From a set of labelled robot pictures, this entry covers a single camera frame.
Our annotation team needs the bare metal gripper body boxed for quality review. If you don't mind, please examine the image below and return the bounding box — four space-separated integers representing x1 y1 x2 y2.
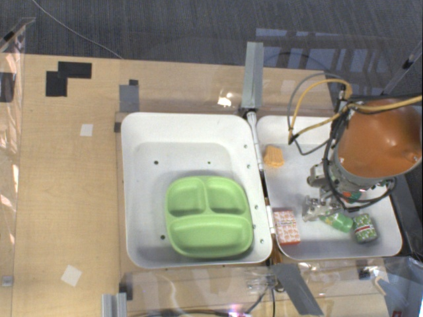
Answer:
317 184 364 211

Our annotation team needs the green plastic bottle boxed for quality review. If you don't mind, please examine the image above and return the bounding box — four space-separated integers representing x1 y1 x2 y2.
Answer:
318 209 355 234

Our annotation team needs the pink patterned carton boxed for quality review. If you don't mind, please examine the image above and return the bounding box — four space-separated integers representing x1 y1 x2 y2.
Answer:
272 209 302 246

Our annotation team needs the white plastic tray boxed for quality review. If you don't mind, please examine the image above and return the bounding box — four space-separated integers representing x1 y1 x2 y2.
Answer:
256 115 404 262
120 112 274 270

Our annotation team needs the green and white small can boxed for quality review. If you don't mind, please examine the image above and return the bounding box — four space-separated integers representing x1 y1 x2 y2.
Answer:
352 213 378 244

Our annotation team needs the orange ridged toy biscuit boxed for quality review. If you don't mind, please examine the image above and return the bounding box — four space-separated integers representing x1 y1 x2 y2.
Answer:
262 145 286 169

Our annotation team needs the green divided plate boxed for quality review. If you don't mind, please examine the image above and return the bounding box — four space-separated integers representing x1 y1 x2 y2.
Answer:
164 175 254 260

